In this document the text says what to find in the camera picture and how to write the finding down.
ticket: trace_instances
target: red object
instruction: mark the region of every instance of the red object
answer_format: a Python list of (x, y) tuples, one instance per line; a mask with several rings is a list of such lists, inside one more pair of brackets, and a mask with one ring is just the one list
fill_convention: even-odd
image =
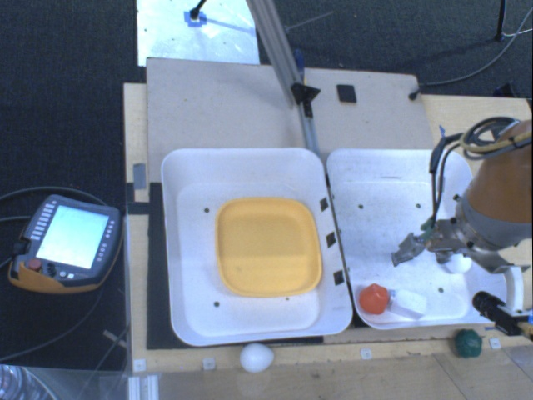
[(359, 305), (370, 314), (382, 314), (389, 303), (389, 291), (379, 284), (371, 284), (361, 290)]
[(33, 271), (39, 272), (42, 268), (42, 262), (38, 257), (33, 257), (27, 262), (26, 266)]

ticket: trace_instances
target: yellow bowl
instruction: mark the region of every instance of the yellow bowl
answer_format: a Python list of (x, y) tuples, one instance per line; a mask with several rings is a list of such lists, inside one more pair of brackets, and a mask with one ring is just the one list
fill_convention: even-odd
[(249, 197), (224, 203), (216, 243), (222, 281), (242, 296), (298, 295), (322, 276), (315, 219), (297, 200)]

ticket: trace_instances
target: black carpet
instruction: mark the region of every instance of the black carpet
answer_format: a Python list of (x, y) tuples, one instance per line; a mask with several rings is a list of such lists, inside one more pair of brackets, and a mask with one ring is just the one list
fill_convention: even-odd
[[(289, 40), (306, 65), (412, 73), (420, 83), (466, 75), (509, 42), (496, 42), (500, 0), (275, 0)], [(508, 0), (513, 33), (533, 0)], [(531, 27), (531, 18), (525, 28)], [(0, 195), (19, 188), (79, 188), (124, 209), (122, 85), (144, 82), (137, 67), (135, 0), (0, 0)], [(261, 50), (263, 62), (267, 62)], [(531, 33), (493, 66), (464, 82), (424, 93), (491, 96), (512, 83), (531, 97)], [(0, 218), (29, 214), (43, 196), (0, 203)], [(0, 262), (21, 225), (0, 225)], [(78, 322), (100, 291), (71, 297), (21, 291), (0, 272), (0, 358), (46, 342)], [(111, 346), (102, 335), (127, 324), (123, 260), (105, 283), (94, 313), (53, 345), (6, 363), (94, 368)], [(103, 364), (119, 369), (116, 348)]]

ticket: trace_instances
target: dark green ball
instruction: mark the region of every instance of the dark green ball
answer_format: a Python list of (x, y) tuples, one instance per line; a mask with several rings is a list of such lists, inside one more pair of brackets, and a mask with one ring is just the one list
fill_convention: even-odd
[(461, 357), (479, 357), (483, 341), (475, 330), (461, 329), (456, 334), (456, 349)]

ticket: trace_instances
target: screen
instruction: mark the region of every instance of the screen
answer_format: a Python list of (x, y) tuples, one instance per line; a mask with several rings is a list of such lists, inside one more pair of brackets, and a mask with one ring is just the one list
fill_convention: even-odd
[(90, 268), (109, 216), (59, 205), (37, 257)]

